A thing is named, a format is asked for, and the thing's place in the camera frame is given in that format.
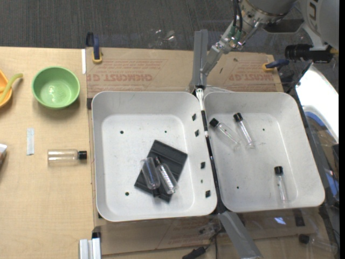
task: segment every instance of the table surface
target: table surface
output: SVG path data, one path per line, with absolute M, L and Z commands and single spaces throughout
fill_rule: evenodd
M 94 228 L 90 156 L 85 164 L 49 167 L 47 150 L 75 148 L 90 153 L 87 78 L 82 50 L 0 47 L 0 69 L 11 78 L 23 73 L 10 102 L 0 108 L 0 143 L 8 153 L 0 167 L 0 258 L 78 258 L 78 242 Z M 62 110 L 38 104 L 31 93 L 34 75 L 47 66 L 63 66 L 80 80 L 79 99 Z M 34 154 L 26 155 L 26 133 L 34 129 Z M 327 235 L 321 218 L 320 233 Z M 296 237 L 256 240 L 264 258 L 332 258 L 298 247 Z M 106 256 L 106 258 L 181 258 L 191 248 Z M 238 258 L 229 243 L 219 257 Z M 207 252 L 204 258 L 215 258 Z

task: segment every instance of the green bowl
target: green bowl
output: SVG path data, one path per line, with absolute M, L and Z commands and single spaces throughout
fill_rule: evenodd
M 39 71 L 31 84 L 34 97 L 45 107 L 61 109 L 78 98 L 80 83 L 70 70 L 51 66 Z

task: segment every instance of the clear bottle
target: clear bottle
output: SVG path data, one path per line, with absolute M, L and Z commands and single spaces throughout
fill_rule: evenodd
M 338 246 L 336 243 L 327 241 L 325 239 L 317 237 L 316 235 L 300 234 L 298 236 L 298 240 L 302 244 L 307 244 L 310 246 L 323 249 L 329 253 L 332 253 L 333 255 L 335 255 L 338 252 Z
M 284 171 L 281 166 L 276 166 L 274 168 L 275 173 L 275 183 L 277 188 L 277 196 L 278 201 L 281 203 L 287 203 L 288 202 L 288 196 L 285 186 L 285 177 L 284 177 Z
M 161 180 L 159 178 L 153 158 L 145 158 L 141 160 L 140 163 L 147 188 L 150 190 L 158 189 L 161 185 Z
M 77 164 L 79 160 L 87 159 L 87 151 L 78 151 L 76 149 L 49 149 L 48 165 Z
M 255 148 L 255 141 L 253 139 L 252 133 L 250 131 L 250 127 L 246 120 L 243 119 L 241 113 L 236 113 L 233 115 L 236 124 L 238 125 L 240 134 L 242 135 L 243 139 L 246 142 L 246 147 L 248 148 Z
M 178 188 L 178 184 L 173 173 L 171 172 L 167 164 L 161 162 L 159 157 L 156 157 L 155 161 L 157 164 L 157 171 L 161 180 L 161 184 L 163 184 L 164 190 L 169 195 L 173 194 Z
M 210 125 L 216 129 L 217 134 L 222 137 L 230 146 L 237 148 L 240 145 L 238 134 L 226 124 L 219 122 L 216 118 L 210 121 Z

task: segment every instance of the black connector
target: black connector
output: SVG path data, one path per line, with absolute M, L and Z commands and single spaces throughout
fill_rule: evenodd
M 193 249 L 190 253 L 184 255 L 182 259 L 194 259 L 196 257 L 203 255 L 205 252 L 206 249 L 204 247 Z

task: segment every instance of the white strip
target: white strip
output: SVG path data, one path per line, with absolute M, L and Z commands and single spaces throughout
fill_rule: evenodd
M 81 49 L 81 64 L 82 64 L 82 73 L 86 74 L 86 50 Z
M 26 155 L 35 153 L 34 135 L 35 131 L 32 127 L 26 129 Z

